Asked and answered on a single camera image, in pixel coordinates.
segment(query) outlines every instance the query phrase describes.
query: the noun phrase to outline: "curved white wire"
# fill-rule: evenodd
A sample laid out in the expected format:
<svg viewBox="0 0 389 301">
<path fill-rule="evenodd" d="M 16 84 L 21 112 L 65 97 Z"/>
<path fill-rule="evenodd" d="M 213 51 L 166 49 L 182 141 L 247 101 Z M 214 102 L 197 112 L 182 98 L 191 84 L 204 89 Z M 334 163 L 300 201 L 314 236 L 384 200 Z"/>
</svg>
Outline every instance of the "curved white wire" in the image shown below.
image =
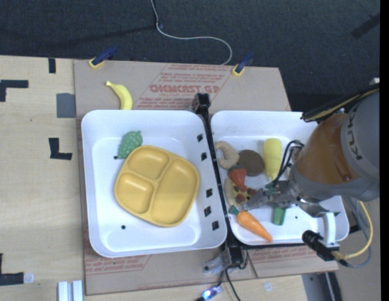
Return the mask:
<svg viewBox="0 0 389 301">
<path fill-rule="evenodd" d="M 156 6 L 154 5 L 154 1 L 150 0 L 150 2 L 151 2 L 152 10 L 154 11 L 154 14 L 156 15 L 156 28 L 157 28 L 157 31 L 159 33 L 161 33 L 163 36 L 168 37 L 168 38 L 172 38 L 172 39 L 178 39 L 178 40 L 196 40 L 196 39 L 212 39 L 212 40 L 217 40 L 217 41 L 222 42 L 223 44 L 225 44 L 228 47 L 229 51 L 230 51 L 229 58 L 227 59 L 226 62 L 222 63 L 221 65 L 226 65 L 227 63 L 229 63 L 231 61 L 231 59 L 232 59 L 232 48 L 225 40 L 219 39 L 217 37 L 212 37 L 212 36 L 177 37 L 177 36 L 172 36 L 171 34 L 167 34 L 167 33 L 163 32 L 161 30 L 161 28 L 159 27 L 159 24 L 158 24 L 158 13 L 157 13 L 157 10 L 156 10 Z"/>
</svg>

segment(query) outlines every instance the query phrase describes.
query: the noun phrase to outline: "green toy food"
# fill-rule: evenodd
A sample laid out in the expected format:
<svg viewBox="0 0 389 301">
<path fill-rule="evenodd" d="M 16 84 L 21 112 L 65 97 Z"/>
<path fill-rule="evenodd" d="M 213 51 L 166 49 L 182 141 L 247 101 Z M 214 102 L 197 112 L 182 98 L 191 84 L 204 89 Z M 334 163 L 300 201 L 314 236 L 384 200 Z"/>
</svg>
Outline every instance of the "green toy food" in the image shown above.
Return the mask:
<svg viewBox="0 0 389 301">
<path fill-rule="evenodd" d="M 140 131 L 126 133 L 119 145 L 118 158 L 125 159 L 136 147 L 139 147 L 142 143 L 143 137 Z"/>
</svg>

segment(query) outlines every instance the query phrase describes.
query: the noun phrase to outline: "light wood surface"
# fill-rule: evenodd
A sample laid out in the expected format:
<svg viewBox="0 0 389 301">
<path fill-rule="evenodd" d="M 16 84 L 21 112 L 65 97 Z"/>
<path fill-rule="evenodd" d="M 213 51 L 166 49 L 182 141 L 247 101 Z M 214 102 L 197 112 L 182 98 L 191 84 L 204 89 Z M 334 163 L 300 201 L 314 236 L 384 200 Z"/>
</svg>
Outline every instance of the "light wood surface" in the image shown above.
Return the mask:
<svg viewBox="0 0 389 301">
<path fill-rule="evenodd" d="M 74 93 L 73 61 L 0 56 L 0 80 L 28 80 L 0 102 L 0 253 L 3 273 L 34 275 L 33 283 L 0 287 L 0 300 L 56 300 L 60 281 L 83 280 L 82 214 L 75 119 L 56 117 L 57 93 Z M 50 159 L 60 140 L 70 161 Z M 271 285 L 267 291 L 263 284 Z M 301 276 L 235 281 L 242 300 L 305 301 Z M 84 300 L 196 300 L 209 285 L 192 285 Z M 227 283 L 214 300 L 235 300 Z"/>
</svg>

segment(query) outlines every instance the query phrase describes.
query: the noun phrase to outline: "beige toy food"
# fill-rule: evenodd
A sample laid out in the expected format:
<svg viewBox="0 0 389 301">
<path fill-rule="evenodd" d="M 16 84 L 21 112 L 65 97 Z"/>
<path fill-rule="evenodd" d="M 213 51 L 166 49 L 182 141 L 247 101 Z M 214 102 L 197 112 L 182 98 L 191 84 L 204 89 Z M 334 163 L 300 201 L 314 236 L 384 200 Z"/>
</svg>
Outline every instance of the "beige toy food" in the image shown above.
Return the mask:
<svg viewBox="0 0 389 301">
<path fill-rule="evenodd" d="M 239 153 L 229 143 L 220 140 L 215 143 L 215 148 L 221 149 L 224 153 L 224 158 L 218 160 L 222 168 L 229 169 L 239 161 Z"/>
</svg>

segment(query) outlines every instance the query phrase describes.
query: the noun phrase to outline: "blue clip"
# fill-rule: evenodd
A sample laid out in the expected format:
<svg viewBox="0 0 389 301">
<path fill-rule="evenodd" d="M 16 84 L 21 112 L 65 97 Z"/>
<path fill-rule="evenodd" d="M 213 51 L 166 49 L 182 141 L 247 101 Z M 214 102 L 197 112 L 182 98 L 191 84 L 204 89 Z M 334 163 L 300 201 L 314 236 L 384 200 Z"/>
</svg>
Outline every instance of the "blue clip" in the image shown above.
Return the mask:
<svg viewBox="0 0 389 301">
<path fill-rule="evenodd" d="M 245 70 L 245 66 L 253 63 L 253 53 L 248 53 L 243 60 L 232 69 L 232 74 L 239 77 Z"/>
<path fill-rule="evenodd" d="M 116 52 L 118 51 L 117 47 L 110 47 L 103 52 L 101 52 L 99 55 L 97 55 L 95 58 L 91 59 L 88 64 L 93 69 L 97 69 L 98 67 L 102 66 L 104 64 L 104 60 L 111 59 Z"/>
</svg>

